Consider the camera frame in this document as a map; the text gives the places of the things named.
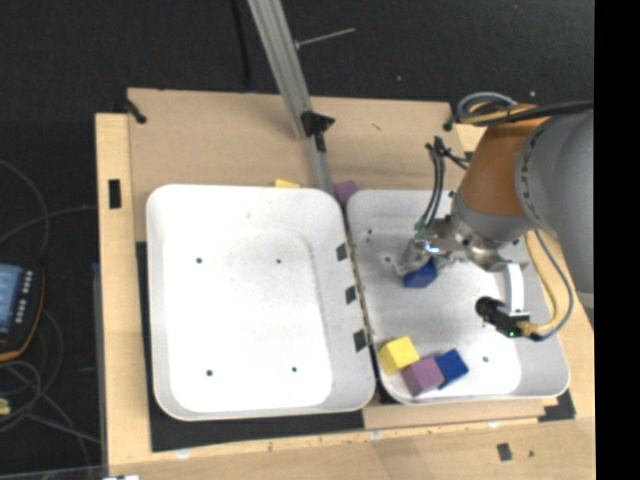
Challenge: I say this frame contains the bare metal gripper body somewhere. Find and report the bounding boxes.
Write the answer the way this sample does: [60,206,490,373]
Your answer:
[412,215,530,274]

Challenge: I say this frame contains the blue cube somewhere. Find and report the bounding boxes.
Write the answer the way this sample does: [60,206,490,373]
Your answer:
[433,348,471,391]
[402,258,440,290]

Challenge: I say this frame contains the white plastic tray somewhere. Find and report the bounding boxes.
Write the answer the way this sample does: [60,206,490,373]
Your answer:
[145,183,378,422]
[344,188,572,406]

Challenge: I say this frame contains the purple cube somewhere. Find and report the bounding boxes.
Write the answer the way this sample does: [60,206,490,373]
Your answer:
[332,179,361,208]
[400,355,447,399]

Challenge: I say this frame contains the brown flat board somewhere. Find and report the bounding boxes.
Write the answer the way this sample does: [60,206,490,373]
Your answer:
[126,87,562,432]

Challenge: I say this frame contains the black cylinder on white bracket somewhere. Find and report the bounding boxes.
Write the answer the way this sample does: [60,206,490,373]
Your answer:
[474,262,533,341]

